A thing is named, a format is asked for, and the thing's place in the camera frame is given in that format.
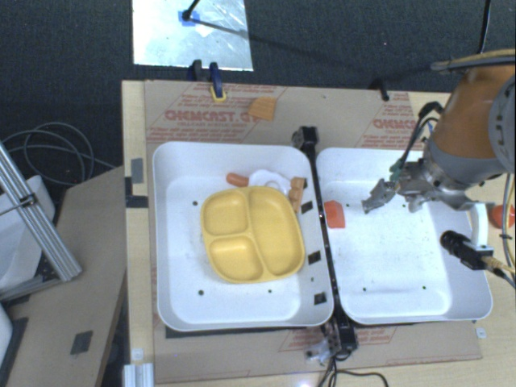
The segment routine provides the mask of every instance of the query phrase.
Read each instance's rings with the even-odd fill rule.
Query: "black connector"
[[[450,254],[459,258],[462,264],[473,270],[487,269],[482,258],[493,256],[492,250],[477,251],[467,236],[454,231],[446,231],[441,235],[441,245]]]

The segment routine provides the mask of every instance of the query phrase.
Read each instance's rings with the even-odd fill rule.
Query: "yellow divided plate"
[[[276,189],[250,186],[215,193],[202,205],[201,226],[211,266],[229,282],[285,278],[304,263],[298,220]]]

